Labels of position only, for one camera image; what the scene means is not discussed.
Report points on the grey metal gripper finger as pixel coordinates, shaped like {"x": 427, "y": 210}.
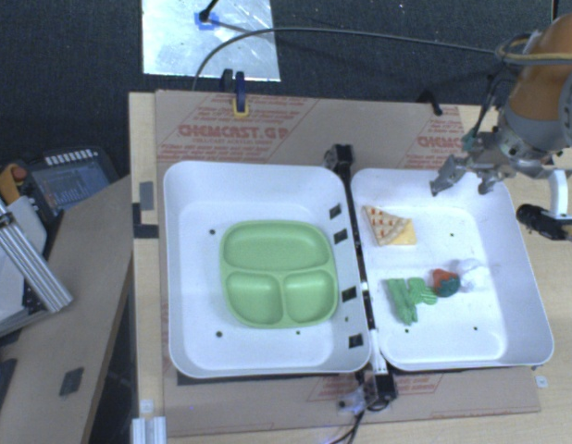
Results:
{"x": 445, "y": 176}
{"x": 488, "y": 182}

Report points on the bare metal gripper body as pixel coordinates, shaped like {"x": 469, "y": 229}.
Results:
{"x": 508, "y": 157}

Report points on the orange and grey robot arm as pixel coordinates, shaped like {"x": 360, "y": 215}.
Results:
{"x": 545, "y": 81}

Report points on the toy pizza slice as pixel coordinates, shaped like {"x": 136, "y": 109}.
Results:
{"x": 388, "y": 229}

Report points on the white crumpled lump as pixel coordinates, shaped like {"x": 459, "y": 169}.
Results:
{"x": 473, "y": 273}

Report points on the red and green toy strawberry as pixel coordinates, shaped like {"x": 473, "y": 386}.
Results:
{"x": 445, "y": 282}

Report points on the thin black and white rod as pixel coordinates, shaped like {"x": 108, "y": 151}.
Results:
{"x": 359, "y": 257}

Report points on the green toy vegetable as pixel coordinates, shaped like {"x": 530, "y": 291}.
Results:
{"x": 408, "y": 296}

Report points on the white plastic tray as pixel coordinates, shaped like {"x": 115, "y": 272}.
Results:
{"x": 198, "y": 294}
{"x": 452, "y": 340}

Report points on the brown cardboard board red print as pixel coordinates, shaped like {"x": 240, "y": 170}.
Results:
{"x": 277, "y": 127}

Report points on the green divided plate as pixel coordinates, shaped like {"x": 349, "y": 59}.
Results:
{"x": 277, "y": 273}

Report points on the black cylinder on white bracket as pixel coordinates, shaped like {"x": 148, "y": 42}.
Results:
{"x": 552, "y": 211}

